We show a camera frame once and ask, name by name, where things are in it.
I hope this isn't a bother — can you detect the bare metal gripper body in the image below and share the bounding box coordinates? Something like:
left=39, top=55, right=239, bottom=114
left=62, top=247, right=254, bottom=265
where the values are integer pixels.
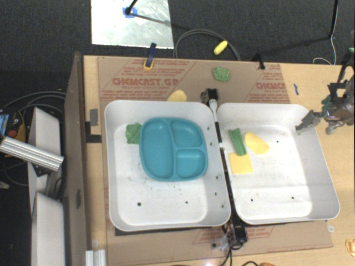
left=328, top=76, right=355, bottom=122

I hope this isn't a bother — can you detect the yellow oval chip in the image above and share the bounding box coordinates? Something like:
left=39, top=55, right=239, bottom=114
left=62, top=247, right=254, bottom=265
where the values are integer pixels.
left=166, top=89, right=187, bottom=103
left=244, top=131, right=270, bottom=155

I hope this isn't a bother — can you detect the white plastic tray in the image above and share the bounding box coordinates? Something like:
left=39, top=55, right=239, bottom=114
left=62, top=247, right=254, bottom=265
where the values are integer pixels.
left=104, top=99, right=232, bottom=232
left=216, top=102, right=341, bottom=226

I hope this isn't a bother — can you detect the green celery stick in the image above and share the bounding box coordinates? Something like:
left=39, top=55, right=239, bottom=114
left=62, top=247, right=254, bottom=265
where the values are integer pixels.
left=227, top=127, right=248, bottom=157

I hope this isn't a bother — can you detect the yellow square cheese slice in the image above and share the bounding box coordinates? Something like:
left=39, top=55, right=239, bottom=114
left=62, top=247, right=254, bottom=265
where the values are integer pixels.
left=227, top=152, right=255, bottom=175

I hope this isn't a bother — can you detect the thin black and white rod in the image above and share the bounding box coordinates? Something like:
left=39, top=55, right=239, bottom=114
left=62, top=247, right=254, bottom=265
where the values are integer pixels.
left=211, top=99, right=240, bottom=227

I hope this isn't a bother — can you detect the green dotted round biscuit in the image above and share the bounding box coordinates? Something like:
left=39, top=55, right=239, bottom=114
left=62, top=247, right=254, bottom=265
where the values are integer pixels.
left=212, top=66, right=232, bottom=83

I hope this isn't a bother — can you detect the yellow corn cob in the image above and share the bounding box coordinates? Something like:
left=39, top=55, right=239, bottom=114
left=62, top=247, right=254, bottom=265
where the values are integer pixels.
left=213, top=40, right=229, bottom=56

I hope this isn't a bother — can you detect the blue divided plate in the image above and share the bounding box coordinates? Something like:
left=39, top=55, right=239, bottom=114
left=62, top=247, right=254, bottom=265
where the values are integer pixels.
left=139, top=116, right=209, bottom=182

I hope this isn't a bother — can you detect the green lettuce leaf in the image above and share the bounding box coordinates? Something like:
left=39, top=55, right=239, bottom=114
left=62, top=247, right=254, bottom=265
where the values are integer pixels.
left=125, top=122, right=143, bottom=145

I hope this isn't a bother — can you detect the brown cardboard board red print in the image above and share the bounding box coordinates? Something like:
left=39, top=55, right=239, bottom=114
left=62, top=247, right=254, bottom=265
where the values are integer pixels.
left=97, top=57, right=334, bottom=254

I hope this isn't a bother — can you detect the black block with thin wires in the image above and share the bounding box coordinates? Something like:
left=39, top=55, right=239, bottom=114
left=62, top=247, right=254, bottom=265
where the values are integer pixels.
left=200, top=88, right=220, bottom=104
left=221, top=222, right=248, bottom=249

